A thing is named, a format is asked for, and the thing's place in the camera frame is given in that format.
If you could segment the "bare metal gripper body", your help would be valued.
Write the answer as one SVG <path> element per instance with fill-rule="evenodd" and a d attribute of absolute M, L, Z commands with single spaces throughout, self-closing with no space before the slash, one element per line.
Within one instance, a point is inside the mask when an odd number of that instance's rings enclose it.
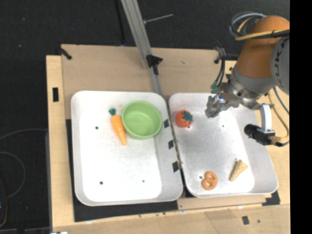
<path fill-rule="evenodd" d="M 229 101 L 229 109 L 237 108 L 239 105 L 251 110 L 257 110 L 260 106 L 257 100 L 263 96 L 262 93 L 253 93 L 240 83 L 223 82 L 218 90 L 218 99 Z"/>

